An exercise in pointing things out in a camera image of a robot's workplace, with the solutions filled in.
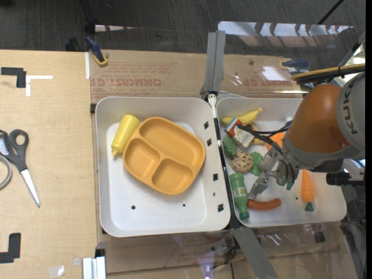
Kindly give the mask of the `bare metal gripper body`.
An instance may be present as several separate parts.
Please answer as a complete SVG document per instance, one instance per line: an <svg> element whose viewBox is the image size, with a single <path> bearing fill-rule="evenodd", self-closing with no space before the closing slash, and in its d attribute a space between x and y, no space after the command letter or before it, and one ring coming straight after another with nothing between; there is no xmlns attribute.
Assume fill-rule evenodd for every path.
<svg viewBox="0 0 372 279"><path fill-rule="evenodd" d="M289 159L276 149L270 149L258 167L262 172L258 181L265 187L273 180L286 189L292 189L299 173Z"/></svg>

